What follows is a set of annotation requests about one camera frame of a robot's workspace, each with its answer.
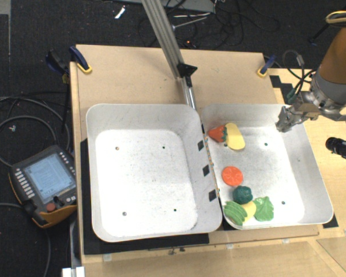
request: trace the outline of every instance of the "wooden table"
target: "wooden table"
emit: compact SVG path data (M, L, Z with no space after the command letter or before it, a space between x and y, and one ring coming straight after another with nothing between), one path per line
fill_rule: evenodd
M97 103L184 103L159 48L77 48L93 67L83 74L70 65L78 202L81 202L80 142L87 137L85 114ZM269 76L256 71L260 53L182 50L193 74L198 113L211 103L283 103ZM283 83L297 82L284 69L271 69ZM328 137L346 140L346 125L320 117L305 124L339 226L277 227L209 233L210 244L176 249L84 255L82 204L78 204L81 262L86 276L346 276L346 160L325 147Z

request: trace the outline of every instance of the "aluminum rod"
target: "aluminum rod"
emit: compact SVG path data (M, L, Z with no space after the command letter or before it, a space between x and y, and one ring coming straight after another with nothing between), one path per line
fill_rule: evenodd
M186 103L196 110L193 89L187 85L185 77L181 78L177 68L179 63L185 62L180 53L172 25L168 20L167 14L160 0L141 0L141 2L149 17L150 23L174 77L180 79L182 82L183 96L185 97Z

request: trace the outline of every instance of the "black floor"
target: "black floor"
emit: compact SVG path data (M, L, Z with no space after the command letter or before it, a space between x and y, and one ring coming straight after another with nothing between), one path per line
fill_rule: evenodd
M126 11L115 20L113 17L123 4ZM176 35L181 48L275 54L280 64L283 53L293 49L303 55L306 68L312 69L323 59L338 29L329 27L314 44L308 38L325 25L327 14L345 5L346 0L227 0L218 5L216 16L212 14L199 23L179 28ZM175 14L187 11L169 13L175 25L188 20L174 18ZM68 47L82 43L159 46L141 5L102 0L12 0L10 28L9 17L0 14L0 97L46 92L36 97L46 100L62 114L65 86L61 76L47 67L45 56L54 48L69 61ZM297 67L292 56L286 61L289 67ZM9 116L13 102L0 103L0 123ZM10 111L11 117L17 115L45 119L64 144L61 123L52 114L19 100ZM15 132L9 129L13 125ZM50 135L32 121L9 123L0 133L0 154L11 163L50 144ZM1 163L0 202L16 203L7 167ZM48 276L60 276L61 269L69 266L67 226L65 221L48 230L52 246ZM42 276L46 261L44 232L22 211L0 207L0 276Z

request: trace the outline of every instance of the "green broccoli toy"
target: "green broccoli toy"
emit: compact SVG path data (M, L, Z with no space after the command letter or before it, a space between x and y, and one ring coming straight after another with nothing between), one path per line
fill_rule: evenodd
M238 186L233 192L233 201L238 204L246 204L253 199L251 189L246 186Z

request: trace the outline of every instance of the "white tray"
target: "white tray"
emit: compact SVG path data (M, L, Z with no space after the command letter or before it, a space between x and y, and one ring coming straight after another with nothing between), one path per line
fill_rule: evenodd
M200 118L184 104L98 104L86 115L92 227L107 242L221 224Z
M236 229L326 223L333 216L304 126L296 125L287 133L276 129L281 107L279 104L213 104L202 112L205 132L232 122L246 143L244 149L234 151L208 137L222 205L233 200L234 187L221 178L227 166L242 171L242 185L251 188L254 198L268 196L274 205L274 219L268 222L252 218L238 226L226 218Z

